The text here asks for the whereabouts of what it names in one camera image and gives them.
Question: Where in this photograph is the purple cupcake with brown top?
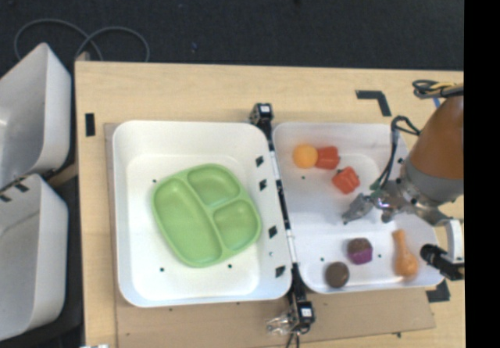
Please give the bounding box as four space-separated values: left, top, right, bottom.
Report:
346 237 373 266

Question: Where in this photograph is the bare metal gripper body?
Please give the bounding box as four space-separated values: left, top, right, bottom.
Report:
370 178 455 227

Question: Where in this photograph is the black cylinder on white bracket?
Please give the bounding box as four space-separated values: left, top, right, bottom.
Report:
420 218 465 282

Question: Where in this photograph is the thin black and white rod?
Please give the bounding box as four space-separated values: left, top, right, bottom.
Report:
262 121 304 300

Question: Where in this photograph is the green divided plate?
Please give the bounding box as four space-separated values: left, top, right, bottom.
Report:
152 163 263 269

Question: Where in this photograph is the orange ball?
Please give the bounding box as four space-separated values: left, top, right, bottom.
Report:
292 143 319 170

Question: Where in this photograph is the white plastic tray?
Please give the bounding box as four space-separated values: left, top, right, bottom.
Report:
272 121 446 295
112 119 294 308

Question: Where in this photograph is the black block with thin wires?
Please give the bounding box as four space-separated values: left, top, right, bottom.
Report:
287 298 316 334
248 102 275 125

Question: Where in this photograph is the red-orange toy pepper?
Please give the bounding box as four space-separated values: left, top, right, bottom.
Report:
331 166 362 196
314 145 341 171

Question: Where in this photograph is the brown round biscuit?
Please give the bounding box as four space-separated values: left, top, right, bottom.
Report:
324 260 351 289

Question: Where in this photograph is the orange toy squash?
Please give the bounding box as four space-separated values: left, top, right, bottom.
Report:
391 228 420 278

